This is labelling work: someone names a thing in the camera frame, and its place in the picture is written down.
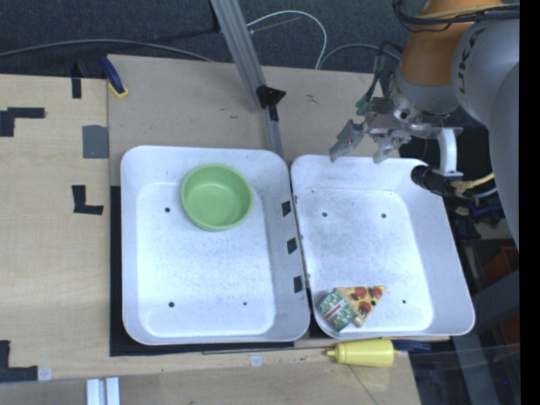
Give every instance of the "yellow bottle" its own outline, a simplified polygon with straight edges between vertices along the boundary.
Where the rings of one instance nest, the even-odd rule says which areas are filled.
[[[370,339],[338,343],[327,351],[338,363],[387,368],[394,363],[394,347],[390,339]]]

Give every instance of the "white tray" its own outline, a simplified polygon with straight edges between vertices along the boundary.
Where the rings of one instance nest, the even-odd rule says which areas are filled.
[[[446,336],[474,324],[471,297],[441,197],[411,181],[422,162],[306,155],[291,176],[314,304],[336,287],[385,285],[368,321],[329,336]]]
[[[233,229],[199,229],[181,206],[183,177],[209,163],[251,184],[253,209]],[[133,148],[121,161],[121,226],[123,321],[136,341],[281,342],[307,330],[289,172],[276,154]]]

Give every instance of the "green bowl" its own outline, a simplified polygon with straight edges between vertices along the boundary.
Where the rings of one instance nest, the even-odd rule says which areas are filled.
[[[244,176],[220,164],[190,171],[182,182],[181,200],[189,219],[207,231],[235,227],[253,206],[253,194]]]

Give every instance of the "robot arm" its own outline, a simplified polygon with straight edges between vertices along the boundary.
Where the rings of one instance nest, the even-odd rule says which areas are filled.
[[[349,121],[331,148],[331,160],[346,154],[367,134],[378,144],[376,163],[411,137],[438,139],[440,167],[412,173],[420,186],[452,195],[462,174],[456,170],[459,127],[445,127],[458,106],[489,130],[495,182],[519,248],[519,6],[500,0],[428,0],[417,17],[402,11],[412,34],[391,77],[385,98],[365,96],[357,106],[364,121]]]

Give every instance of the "wooden table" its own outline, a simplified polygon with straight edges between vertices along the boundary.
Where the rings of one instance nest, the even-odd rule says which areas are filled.
[[[262,113],[249,107],[234,65],[111,60],[130,89],[124,100],[100,79],[82,79],[74,99],[69,78],[0,76],[0,111],[46,110],[44,119],[17,118],[14,136],[0,137],[0,340],[11,341],[10,367],[50,368],[53,380],[122,376],[129,403],[151,402],[157,391],[163,403],[180,391],[195,403],[217,395],[219,403],[419,403],[407,355],[389,369],[347,366],[325,355],[333,341],[308,337],[260,352],[256,368],[250,353],[109,356],[109,195],[123,152],[141,143],[265,148]],[[287,91],[278,110],[289,163],[326,154],[371,82],[356,73],[264,71],[271,86]],[[83,155],[83,127],[93,125],[109,128],[108,159]],[[374,148],[367,140],[354,154]],[[103,213],[74,213],[73,185],[85,185],[86,203]],[[49,386],[21,384],[17,398],[61,388]],[[7,402],[14,389],[0,385],[3,394]]]

